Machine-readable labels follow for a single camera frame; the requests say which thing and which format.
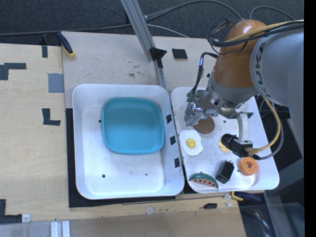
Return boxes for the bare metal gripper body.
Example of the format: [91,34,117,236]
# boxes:
[192,89,244,118]

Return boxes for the brown round biscuit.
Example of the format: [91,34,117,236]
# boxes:
[193,116,216,135]

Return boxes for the white and yellow fried egg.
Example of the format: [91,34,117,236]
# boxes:
[179,129,204,157]

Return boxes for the small yellow toy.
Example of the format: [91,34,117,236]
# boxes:
[217,140,230,153]

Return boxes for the white plastic tray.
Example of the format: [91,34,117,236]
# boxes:
[72,83,186,200]
[170,86,280,195]

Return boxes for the blue plate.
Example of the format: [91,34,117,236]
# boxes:
[101,97,165,156]

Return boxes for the black carton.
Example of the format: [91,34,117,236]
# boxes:
[215,159,236,185]

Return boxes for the orange doughnut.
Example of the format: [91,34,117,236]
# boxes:
[237,157,259,176]

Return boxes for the green and red watermelon slice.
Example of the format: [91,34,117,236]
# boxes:
[188,172,219,189]

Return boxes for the pale wood board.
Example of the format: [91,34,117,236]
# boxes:
[61,31,266,206]

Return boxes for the black cylinder on white bracket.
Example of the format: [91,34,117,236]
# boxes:
[220,111,254,158]

